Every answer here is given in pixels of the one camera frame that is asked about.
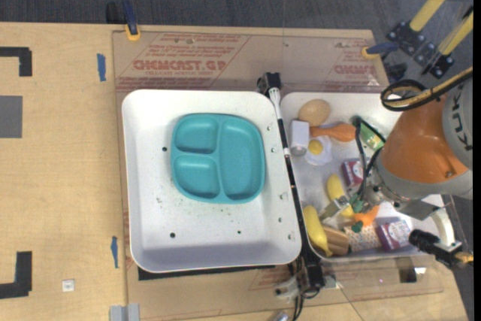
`black cable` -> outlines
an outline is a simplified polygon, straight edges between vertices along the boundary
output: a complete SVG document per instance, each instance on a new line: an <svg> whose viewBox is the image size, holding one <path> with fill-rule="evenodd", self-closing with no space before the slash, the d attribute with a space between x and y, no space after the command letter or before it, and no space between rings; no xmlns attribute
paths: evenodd
<svg viewBox="0 0 481 321"><path fill-rule="evenodd" d="M448 81L439 86L427 89L424 85L416 80L400 80L387 86L381 92L381 103L390 111L407 111L413 108L423 106L430 101L438 99L445 92L450 91L457 85L465 82L473 76L473 67L467 68L456 76L450 78ZM403 96L396 99L388 99L389 96L395 95L396 92L414 91L415 95Z"/></svg>
<svg viewBox="0 0 481 321"><path fill-rule="evenodd" d="M371 160L369 161L368 163L368 166L366 167L366 175L369 175L369 173L371 172L371 169L374 165L374 163L376 162L376 158L378 157L378 155L380 154L381 152L381 149L377 149L376 152L373 154L373 156L371 157Z"/></svg>
<svg viewBox="0 0 481 321"><path fill-rule="evenodd" d="M296 259L296 269L297 269L297 271L300 271L301 268L302 268L302 257L299 256L299 257Z"/></svg>
<svg viewBox="0 0 481 321"><path fill-rule="evenodd" d="M294 267L292 266L292 263L287 264L287 268L289 269L289 273L291 274L291 276L293 276L294 275Z"/></svg>
<svg viewBox="0 0 481 321"><path fill-rule="evenodd" d="M294 315L292 316L292 321L296 321L302 312L302 307L304 306L304 297L302 295L295 299Z"/></svg>
<svg viewBox="0 0 481 321"><path fill-rule="evenodd" d="M314 294L306 295L306 293L308 293L308 291L307 291L307 292L302 293L302 296L304 297L304 299L310 300L310 299L316 297L319 294L320 291L321 291L321 289L316 289L316 290L314 290Z"/></svg>
<svg viewBox="0 0 481 321"><path fill-rule="evenodd" d="M365 187L366 187L366 154L364 152L364 148L362 147L362 143L361 143L362 118L355 117L352 124L355 126L355 142L358 146L358 151L359 151L359 156L361 158L361 166L362 166L362 182L356 194L359 198L363 198Z"/></svg>
<svg viewBox="0 0 481 321"><path fill-rule="evenodd" d="M363 124L368 129L370 129L376 136L378 136L381 139L381 141L386 142L386 139L384 138L384 136L380 132L378 132L373 126L371 126L368 122L366 122L362 118L359 118L359 119L361 120L361 124Z"/></svg>

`teal divided plate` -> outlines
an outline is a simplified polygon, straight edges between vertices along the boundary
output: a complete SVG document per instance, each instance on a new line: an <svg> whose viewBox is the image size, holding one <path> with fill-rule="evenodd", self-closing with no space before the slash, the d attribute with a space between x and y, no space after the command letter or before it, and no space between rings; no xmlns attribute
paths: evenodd
<svg viewBox="0 0 481 321"><path fill-rule="evenodd" d="M189 198L217 204L252 201L264 187L261 134L234 115L185 115L174 127L171 169L175 186Z"/></svg>

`orange carrot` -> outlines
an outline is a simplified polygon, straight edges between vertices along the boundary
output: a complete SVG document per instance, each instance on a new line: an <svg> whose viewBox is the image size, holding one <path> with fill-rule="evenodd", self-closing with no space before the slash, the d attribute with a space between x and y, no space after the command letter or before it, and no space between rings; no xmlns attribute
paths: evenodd
<svg viewBox="0 0 481 321"><path fill-rule="evenodd" d="M376 218L377 213L379 213L380 206L374 206L367 213L355 213L354 220L356 222L361 221L363 226L369 226Z"/></svg>

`blue tape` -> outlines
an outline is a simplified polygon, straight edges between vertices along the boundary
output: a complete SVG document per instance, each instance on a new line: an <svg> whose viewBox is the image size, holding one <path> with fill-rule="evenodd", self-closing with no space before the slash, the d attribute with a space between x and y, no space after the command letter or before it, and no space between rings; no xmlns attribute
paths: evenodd
<svg viewBox="0 0 481 321"><path fill-rule="evenodd" d="M105 68L105 56L101 53L97 54L97 69L100 81L105 82L107 80L107 78L105 77L105 73L107 72L107 70Z"/></svg>
<svg viewBox="0 0 481 321"><path fill-rule="evenodd" d="M113 263L115 269L119 268L119 247L117 246L117 237L112 237L112 242L110 243L110 250L112 250Z"/></svg>
<svg viewBox="0 0 481 321"><path fill-rule="evenodd" d="M369 55L373 55L376 53L391 53L392 51L396 51L398 48L399 44L387 41L385 43L379 43L375 46L369 47L366 50L366 53L368 53Z"/></svg>
<svg viewBox="0 0 481 321"><path fill-rule="evenodd" d="M122 4L123 10L126 13L127 26L129 26L130 33L132 35L136 35L138 34L137 20L135 19L135 13L134 8L132 7L132 3L129 0L124 0Z"/></svg>

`white tray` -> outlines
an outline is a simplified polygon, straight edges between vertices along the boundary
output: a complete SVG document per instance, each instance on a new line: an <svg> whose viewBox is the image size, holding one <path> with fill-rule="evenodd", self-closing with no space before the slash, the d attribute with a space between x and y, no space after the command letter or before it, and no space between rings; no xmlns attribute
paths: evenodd
<svg viewBox="0 0 481 321"><path fill-rule="evenodd" d="M339 122L350 123L352 117L359 115L385 137L388 136L400 115L400 113L386 110L381 104L380 96L375 93L292 92L287 94L280 103L288 138L291 121L297 119L301 106L311 99L324 99L331 105L331 115L325 121L325 125ZM355 141L343 143L332 139L331 142L333 160L327 165L315 166L308 163L303 156L292 157L292 169L294 171L301 205L302 207L313 205L318 212L330 203L328 194L325 191L329 176L336 173L342 180L342 174L340 173L342 161L345 159L359 158L359 151ZM372 151L368 148L365 149L365 152L367 155L372 154ZM424 201L440 207L443 206L443 200L440 195L430 195L425 198ZM382 222L383 218L392 217L405 220L411 230L421 229L425 232L439 235L439 231L433 219L427 218L424 221L415 220L414 218L398 213L389 203L382 203L377 219ZM340 221L332 221L331 225L334 227L342 227L343 217L337 216L337 218ZM331 262L382 259L393 256L412 256L422 253L415 247L407 246L389 253L386 253L383 249L379 248L351 253L344 257L335 256L326 258L315 249L313 250L321 258Z"/></svg>
<svg viewBox="0 0 481 321"><path fill-rule="evenodd" d="M265 148L265 185L246 204L182 195L171 179L176 122L195 113L250 120ZM153 273L283 265L301 251L274 106L257 92L138 90L122 105L132 257Z"/></svg>

